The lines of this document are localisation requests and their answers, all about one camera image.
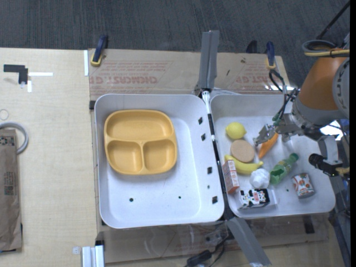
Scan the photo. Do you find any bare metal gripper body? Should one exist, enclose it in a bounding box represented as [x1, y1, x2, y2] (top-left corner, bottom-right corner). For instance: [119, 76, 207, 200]
[273, 112, 320, 143]

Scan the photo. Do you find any orange carrot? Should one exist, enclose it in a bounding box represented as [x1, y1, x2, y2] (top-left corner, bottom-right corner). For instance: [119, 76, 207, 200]
[258, 132, 280, 160]

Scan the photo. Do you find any brown round biscuit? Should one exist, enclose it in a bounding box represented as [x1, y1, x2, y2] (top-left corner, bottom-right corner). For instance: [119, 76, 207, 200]
[230, 139, 256, 164]

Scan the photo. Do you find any yellow lemon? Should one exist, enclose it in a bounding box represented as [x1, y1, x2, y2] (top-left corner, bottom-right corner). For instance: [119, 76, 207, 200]
[225, 121, 248, 141]

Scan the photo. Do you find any yellow banana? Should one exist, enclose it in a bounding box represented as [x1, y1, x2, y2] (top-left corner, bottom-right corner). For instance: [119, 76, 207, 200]
[224, 154, 264, 176]

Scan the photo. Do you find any green plastic bottle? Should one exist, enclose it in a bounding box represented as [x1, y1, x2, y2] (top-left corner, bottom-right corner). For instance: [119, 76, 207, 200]
[269, 152, 300, 186]

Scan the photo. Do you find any white garlic bulb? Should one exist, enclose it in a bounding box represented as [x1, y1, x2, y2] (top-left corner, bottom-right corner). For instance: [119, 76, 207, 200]
[249, 167, 271, 190]

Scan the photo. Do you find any orange and white carton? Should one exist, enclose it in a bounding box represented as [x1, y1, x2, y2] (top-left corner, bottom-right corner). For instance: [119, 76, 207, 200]
[221, 159, 241, 195]

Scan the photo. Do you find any cow print milk carton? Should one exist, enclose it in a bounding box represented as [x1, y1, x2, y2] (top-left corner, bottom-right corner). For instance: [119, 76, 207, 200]
[238, 188, 278, 211]

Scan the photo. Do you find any orange and white can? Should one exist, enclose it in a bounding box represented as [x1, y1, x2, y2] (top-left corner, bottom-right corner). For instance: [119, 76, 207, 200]
[291, 172, 316, 199]

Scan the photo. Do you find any white plastic tray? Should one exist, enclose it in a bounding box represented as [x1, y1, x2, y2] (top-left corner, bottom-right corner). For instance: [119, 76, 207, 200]
[209, 93, 337, 220]
[93, 93, 225, 230]

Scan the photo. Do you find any yellow divided plate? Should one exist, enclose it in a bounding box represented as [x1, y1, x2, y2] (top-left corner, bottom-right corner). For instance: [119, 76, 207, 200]
[103, 109, 179, 176]

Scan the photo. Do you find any brown cardboard board red print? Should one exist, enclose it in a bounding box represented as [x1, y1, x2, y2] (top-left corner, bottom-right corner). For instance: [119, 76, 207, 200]
[87, 48, 329, 264]

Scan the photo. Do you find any brown paper bag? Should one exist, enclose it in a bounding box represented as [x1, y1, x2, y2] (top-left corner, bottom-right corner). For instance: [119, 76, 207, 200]
[0, 129, 23, 251]

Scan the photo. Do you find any black cylinder on white bracket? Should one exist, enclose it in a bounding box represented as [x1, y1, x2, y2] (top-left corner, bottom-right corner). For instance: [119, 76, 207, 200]
[308, 135, 344, 177]

